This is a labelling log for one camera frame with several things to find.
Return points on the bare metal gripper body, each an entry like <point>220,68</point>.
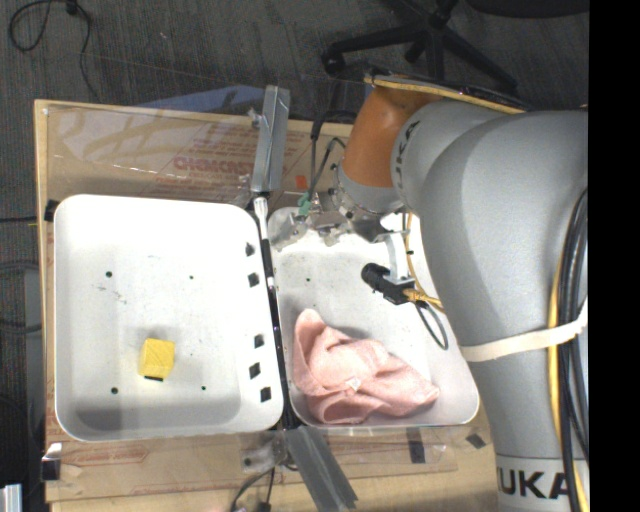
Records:
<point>327,214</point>

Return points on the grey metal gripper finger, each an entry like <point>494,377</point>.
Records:
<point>334,237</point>
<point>287,233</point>

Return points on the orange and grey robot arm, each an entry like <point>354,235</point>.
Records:
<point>490,210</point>

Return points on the white plastic tray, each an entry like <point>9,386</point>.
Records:
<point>340,280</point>
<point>165,310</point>

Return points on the thin black and white rod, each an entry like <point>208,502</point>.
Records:
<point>273,310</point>

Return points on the pink cloth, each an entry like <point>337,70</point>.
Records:
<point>350,370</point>

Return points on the yellow cube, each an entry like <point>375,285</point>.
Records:
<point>157,359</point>

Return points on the black cylinder on white bracket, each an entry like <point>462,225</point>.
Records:
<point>386,286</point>

